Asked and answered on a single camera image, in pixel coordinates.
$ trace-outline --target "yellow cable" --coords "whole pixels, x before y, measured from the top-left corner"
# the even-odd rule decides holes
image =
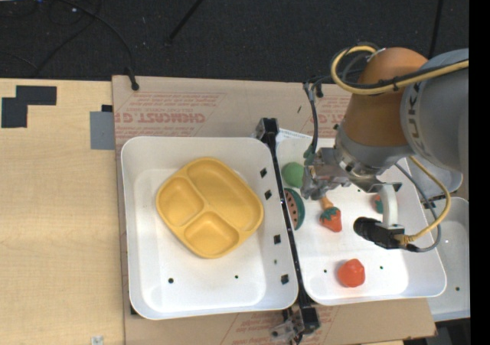
[[[367,51],[369,53],[375,54],[378,52],[374,47],[372,46],[354,46],[352,48],[348,48],[344,51],[342,51],[337,57],[334,58],[332,61],[332,66],[331,66],[331,75],[332,79],[334,82],[343,88],[344,90],[350,92],[350,93],[357,93],[359,95],[377,95],[380,93],[385,93],[385,92],[390,92],[394,90],[394,85],[393,84],[387,84],[386,86],[382,86],[380,88],[370,88],[370,89],[362,89],[362,88],[353,88],[352,86],[348,85],[344,81],[341,80],[341,78],[337,74],[337,66],[340,60],[345,57],[346,55],[349,55],[351,53],[355,52],[360,52],[360,51]],[[467,60],[453,63],[447,67],[440,67],[439,69],[433,70],[429,73],[421,73],[418,76],[401,80],[398,82],[396,85],[398,88],[404,88],[405,86],[409,86],[410,84],[415,84],[420,81],[428,80],[434,77],[442,76],[443,74],[455,72],[457,70],[465,69],[466,67],[469,66],[469,62]]]
[[[451,209],[451,195],[449,194],[446,186],[444,186],[434,175],[432,175],[429,170],[427,170],[414,156],[410,156],[410,160],[415,163],[415,165],[420,168],[426,174],[430,179],[432,179],[444,192],[444,195],[446,196],[446,205],[444,206],[443,211],[441,214],[437,217],[437,220],[434,221],[432,224],[429,226],[425,227],[415,235],[395,235],[395,239],[397,239],[400,244],[406,245],[410,242],[413,242],[416,239],[419,239],[421,236],[425,235],[426,233],[432,231],[434,228],[436,228],[443,220],[444,217],[446,217],[447,213],[449,212],[449,209]]]

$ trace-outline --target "black cable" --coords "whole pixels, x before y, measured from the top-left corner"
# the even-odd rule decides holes
[[[36,0],[0,0],[0,7],[3,7],[3,6],[8,6],[8,10],[11,11],[11,7],[12,7],[12,4],[9,4],[9,2],[23,2],[23,1],[27,1],[28,4],[31,4],[33,3],[33,9],[31,9],[30,11],[28,11],[27,13],[23,13],[23,14],[19,14],[19,15],[0,15],[0,18],[23,18],[25,16],[29,16],[29,15],[32,15],[35,11],[37,11],[38,9],[38,4],[36,3]]]
[[[316,114],[316,107],[315,107],[315,95],[313,94],[312,87],[309,87],[309,80],[303,83],[303,89],[305,90],[305,93],[308,97],[309,104],[312,108],[312,116],[313,116],[313,137],[312,137],[312,143],[311,143],[311,154],[315,154],[316,152],[316,146],[318,144],[319,140],[319,119]]]
[[[425,73],[431,73],[431,72],[434,72],[437,70],[442,70],[442,69],[445,69],[447,67],[451,67],[453,65],[456,65],[457,63],[464,62],[464,61],[467,61],[467,60],[459,60],[455,63],[448,63],[446,65],[439,65],[437,67],[428,67],[428,68],[424,68],[424,69],[419,69],[419,70],[416,70],[415,72],[404,74],[403,76],[392,77],[388,80],[379,80],[377,83],[358,84],[358,83],[352,83],[352,82],[345,82],[345,84],[349,85],[352,88],[357,88],[357,89],[377,89],[377,88],[384,88],[387,86],[396,86],[396,84],[399,83],[400,81],[412,79],[414,77],[421,76],[422,74],[425,74]]]
[[[19,57],[18,55],[15,55],[15,54],[12,54],[12,53],[8,53],[7,51],[2,51],[2,50],[0,50],[0,54],[8,55],[8,56],[10,56],[10,57],[12,57],[12,58],[15,58],[15,59],[17,59],[17,60],[21,60],[22,62],[25,62],[25,63],[27,63],[27,64],[31,65],[31,66],[32,66],[33,68],[35,68],[35,69],[37,69],[37,68],[38,68],[38,67],[37,67],[36,65],[34,65],[34,64],[31,62],[31,61],[26,60],[26,59],[25,59],[25,58],[23,58],[23,57]]]
[[[359,60],[362,60],[365,56],[363,55],[365,52],[364,51],[359,51],[361,53],[361,56],[356,56],[356,57],[353,57],[351,54],[349,54],[349,51],[353,48],[353,47],[357,47],[357,46],[369,46],[369,47],[372,47],[374,48],[375,50],[380,50],[379,46],[375,43],[372,43],[372,42],[357,42],[355,45],[352,45],[352,46],[349,46],[349,47],[346,47],[345,49],[343,50],[340,50],[338,51],[337,53],[334,54],[334,56],[331,58],[330,60],[330,63],[328,64],[330,67],[332,66],[335,58],[337,58],[341,53],[344,53],[345,52],[345,55],[340,59],[340,61],[338,62],[338,65],[340,65],[340,63],[346,58],[346,57],[350,57],[352,58],[352,60],[348,63],[348,65],[344,68],[344,72],[342,74],[342,77],[346,77],[348,75],[348,72],[349,70],[351,70],[351,68],[359,61]]]
[[[364,68],[350,69],[349,71],[344,71],[343,80],[346,79],[348,76],[359,74],[363,70],[364,70]],[[312,89],[315,89],[316,97],[318,97],[318,98],[323,97],[322,84],[324,84],[325,81],[331,81],[331,80],[332,80],[332,76],[330,74],[327,74],[325,76],[318,76],[317,81],[315,81],[312,85]]]
[[[360,53],[356,57],[352,58],[352,60],[347,64],[347,66],[343,69],[342,71],[342,80],[346,81],[347,77],[349,74],[352,73],[352,67],[359,61],[364,60],[366,61],[366,55],[365,53]]]
[[[444,0],[438,0],[436,19],[434,20],[434,29],[432,33],[432,41],[430,43],[429,59],[433,57],[434,50],[436,49],[437,35],[439,35],[439,26],[441,22],[441,17],[443,15],[443,5],[444,5]]]
[[[7,1],[0,2],[0,11],[5,8],[8,12],[7,15],[0,14],[0,18],[25,18],[34,14],[39,8],[39,4],[35,0],[17,0],[15,2],[15,5]],[[14,14],[12,6],[15,6],[16,11],[23,10],[26,6],[29,7],[29,10]]]
[[[125,67],[124,68],[124,74],[129,77],[129,81],[131,81],[131,89],[133,91],[137,91],[139,90],[139,84],[136,82],[136,77],[135,77],[135,73],[134,71],[132,70],[131,67]]]
[[[185,23],[189,20],[189,18],[191,18],[191,16],[194,14],[194,12],[196,11],[196,9],[199,7],[199,5],[202,4],[203,1],[204,0],[196,0],[196,2],[191,6],[191,8],[188,10],[188,12],[185,14],[185,16],[180,20],[180,22],[174,28],[174,30],[165,39],[165,45],[166,46],[171,46],[172,45],[172,42],[173,42],[175,36],[182,29],[182,27],[184,27]]]
[[[126,43],[124,37],[109,22],[105,21],[98,14],[93,13],[91,11],[88,11],[87,9],[83,8],[82,6],[80,6],[78,4],[75,4],[74,2],[70,2],[70,1],[66,1],[66,0],[45,0],[45,1],[59,1],[59,2],[64,2],[65,4],[68,4],[68,5],[71,5],[71,6],[75,7],[75,8],[77,8],[77,9],[80,9],[81,11],[83,11],[87,15],[89,15],[90,17],[92,17],[92,18],[94,18],[94,19],[96,19],[98,21],[101,21],[103,24],[105,24],[105,26],[107,26],[122,41],[124,47],[126,48],[126,50],[128,51],[128,54],[129,54],[130,66],[132,68],[134,68],[134,56],[132,55],[132,51],[129,48],[129,45]],[[50,56],[46,60],[44,60],[44,62],[39,66],[39,68],[35,72],[36,74],[34,76],[36,76],[37,74],[39,74],[39,72],[41,71],[41,69],[44,67],[44,65],[47,63],[47,61],[50,60],[50,58],[52,57],[52,55],[54,53],[56,53],[58,50],[60,50],[65,44],[67,44],[68,42],[72,41],[82,31],[84,31],[88,26],[89,26],[89,24],[86,25],[85,27],[83,27],[80,31],[78,31],[75,34],[73,34],[70,38],[68,38],[65,42],[63,42],[60,46],[58,46],[53,52],[51,52]]]
[[[59,11],[56,11],[54,9],[55,4],[60,4],[61,6],[70,6],[71,9],[68,11],[68,17],[72,16],[74,14],[73,12],[73,6],[76,4],[78,6],[79,2],[85,2],[86,0],[44,0],[47,3],[48,6],[48,12],[47,16],[51,20],[51,22],[58,24],[58,25],[73,25],[78,23],[82,18],[83,18],[83,13],[87,13],[87,10],[85,8],[80,8],[79,10],[82,12],[82,14],[78,15],[74,21],[70,21],[67,23],[63,23],[59,17],[62,17],[60,15]],[[91,12],[93,15],[98,15],[100,12],[100,9],[102,8],[103,0],[97,0],[96,1],[96,6],[95,6],[95,12]],[[90,20],[87,24],[85,24],[82,28],[80,28],[78,31],[74,32],[71,36],[69,36],[68,39],[66,39],[63,43],[59,44],[54,50],[52,50],[45,58],[44,60],[39,64],[38,68],[36,71],[34,71],[33,76],[36,77],[39,75],[39,73],[44,69],[44,67],[47,65],[47,63],[53,58],[53,56],[64,46],[66,46],[68,43],[70,43],[73,39],[78,37],[82,32],[84,32],[91,24],[94,23],[96,20],[93,16],[92,20]]]

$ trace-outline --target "black tape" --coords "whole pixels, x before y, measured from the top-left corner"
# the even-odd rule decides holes
[[[27,128],[28,105],[56,106],[57,87],[17,85],[16,97],[2,98],[2,128]]]

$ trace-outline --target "cardboard sheet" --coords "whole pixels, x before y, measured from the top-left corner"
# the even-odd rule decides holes
[[[273,344],[270,328],[282,322],[281,311],[220,314],[150,321],[131,314],[128,291],[126,222],[120,151],[139,135],[248,137],[261,118],[277,118],[279,127],[306,135],[313,131],[312,111],[301,83],[137,77],[135,92],[127,76],[113,77],[122,284],[127,344],[195,343]],[[335,137],[350,94],[324,85],[316,103],[319,135]],[[302,343],[346,345],[431,337],[436,328],[426,299],[317,306],[321,327]]]

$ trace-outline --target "black floor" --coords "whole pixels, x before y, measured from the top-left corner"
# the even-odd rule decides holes
[[[299,82],[359,41],[426,57],[469,46],[469,0],[201,0],[183,23],[197,1],[0,2],[0,76],[109,80],[131,67]]]

